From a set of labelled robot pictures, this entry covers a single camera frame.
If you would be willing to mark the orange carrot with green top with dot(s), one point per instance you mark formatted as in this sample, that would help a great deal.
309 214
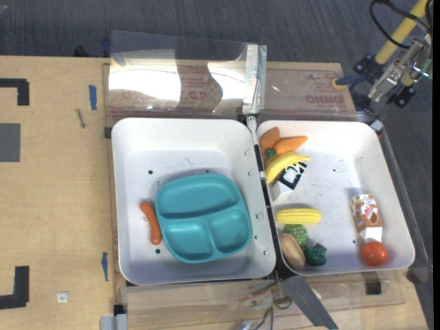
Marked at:
288 144

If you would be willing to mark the yellow corn cob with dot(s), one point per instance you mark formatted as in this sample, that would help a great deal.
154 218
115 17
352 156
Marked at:
298 216

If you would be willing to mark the blue divided plate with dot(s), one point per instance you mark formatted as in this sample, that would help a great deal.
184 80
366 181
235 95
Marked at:
203 218

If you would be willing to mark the brown cardboard board red print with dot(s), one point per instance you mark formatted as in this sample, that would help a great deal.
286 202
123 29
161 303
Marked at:
309 98

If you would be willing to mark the green grapes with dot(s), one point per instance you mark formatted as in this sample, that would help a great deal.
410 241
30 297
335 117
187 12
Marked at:
297 234

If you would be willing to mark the yellow banana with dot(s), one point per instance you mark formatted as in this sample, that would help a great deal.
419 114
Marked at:
280 165

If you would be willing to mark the orange sausage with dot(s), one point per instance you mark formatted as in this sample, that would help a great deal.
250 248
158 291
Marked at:
153 223

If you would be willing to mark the brown and white carton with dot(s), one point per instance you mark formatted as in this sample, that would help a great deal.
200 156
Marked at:
367 215

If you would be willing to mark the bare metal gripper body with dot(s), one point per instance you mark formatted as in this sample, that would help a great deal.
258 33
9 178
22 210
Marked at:
414 55

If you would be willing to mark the green broccoli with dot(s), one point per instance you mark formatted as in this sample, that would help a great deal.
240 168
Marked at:
316 254

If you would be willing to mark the red tomato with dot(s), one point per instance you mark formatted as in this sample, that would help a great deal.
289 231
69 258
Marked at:
374 253

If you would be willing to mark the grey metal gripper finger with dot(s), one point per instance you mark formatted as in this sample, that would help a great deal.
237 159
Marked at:
386 82

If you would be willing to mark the brown bread roll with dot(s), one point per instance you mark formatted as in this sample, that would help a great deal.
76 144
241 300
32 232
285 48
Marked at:
293 252

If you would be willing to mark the white plastic tray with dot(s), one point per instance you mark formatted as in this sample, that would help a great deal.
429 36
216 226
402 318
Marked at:
337 170
192 143

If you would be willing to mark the white carton with black print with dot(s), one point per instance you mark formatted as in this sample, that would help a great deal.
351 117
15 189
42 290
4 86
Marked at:
288 181

